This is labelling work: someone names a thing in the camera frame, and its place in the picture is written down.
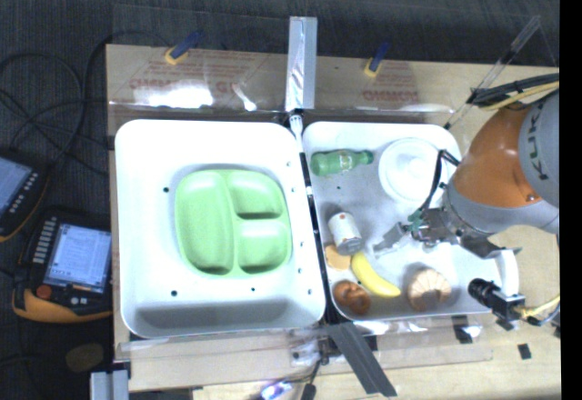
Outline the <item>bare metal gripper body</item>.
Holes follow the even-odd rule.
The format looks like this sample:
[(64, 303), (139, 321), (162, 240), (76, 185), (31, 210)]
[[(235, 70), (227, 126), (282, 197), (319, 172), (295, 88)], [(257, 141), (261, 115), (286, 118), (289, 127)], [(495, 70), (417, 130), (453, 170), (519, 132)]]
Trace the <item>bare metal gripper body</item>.
[(456, 223), (444, 207), (417, 209), (410, 216), (410, 233), (428, 247), (441, 243), (459, 244)]

